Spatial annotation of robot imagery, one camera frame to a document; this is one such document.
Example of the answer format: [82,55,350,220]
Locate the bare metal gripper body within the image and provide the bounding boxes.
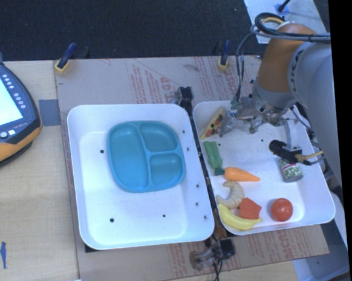
[235,92,288,130]

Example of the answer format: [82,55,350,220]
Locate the yellow pizza slice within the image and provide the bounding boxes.
[197,106,229,141]

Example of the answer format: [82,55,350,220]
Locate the white plastic tray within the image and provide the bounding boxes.
[191,92,337,240]
[65,95,217,253]

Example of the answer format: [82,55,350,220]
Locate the green asparagus bundle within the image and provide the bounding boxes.
[202,139,226,178]

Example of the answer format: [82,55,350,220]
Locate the orange carrot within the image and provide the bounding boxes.
[223,164,262,185]

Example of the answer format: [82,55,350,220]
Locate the small can green print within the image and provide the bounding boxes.
[278,156,305,184]

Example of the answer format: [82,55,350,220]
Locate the cream croissant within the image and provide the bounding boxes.
[214,179,246,211]

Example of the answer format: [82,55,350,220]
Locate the orange wedge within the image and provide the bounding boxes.
[238,196,264,222]

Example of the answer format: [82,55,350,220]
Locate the red tomato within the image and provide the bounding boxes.
[269,196,295,223]

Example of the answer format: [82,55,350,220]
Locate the yellow banana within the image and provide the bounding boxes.
[217,199,264,233]

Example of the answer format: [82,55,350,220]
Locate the blue divided plate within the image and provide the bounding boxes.
[104,117,188,196]

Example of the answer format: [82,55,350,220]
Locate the brown cardboard board red print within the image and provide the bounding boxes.
[53,39,333,281]

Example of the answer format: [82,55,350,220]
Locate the black cylinder on white bracket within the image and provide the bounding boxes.
[266,117,305,167]

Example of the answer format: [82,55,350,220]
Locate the black block with thin wires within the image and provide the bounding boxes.
[177,86,195,108]
[218,237,237,259]

